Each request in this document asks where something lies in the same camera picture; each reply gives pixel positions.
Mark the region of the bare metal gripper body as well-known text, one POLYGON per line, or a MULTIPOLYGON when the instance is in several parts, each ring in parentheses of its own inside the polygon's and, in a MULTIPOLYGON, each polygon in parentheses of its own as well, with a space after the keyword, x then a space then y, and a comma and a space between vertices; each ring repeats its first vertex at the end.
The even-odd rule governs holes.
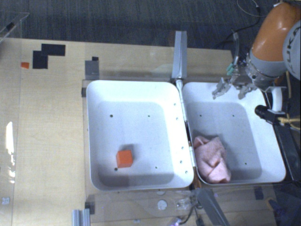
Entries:
POLYGON ((266 90, 276 77, 267 76, 256 69, 252 64, 237 65, 230 82, 237 89, 266 90))

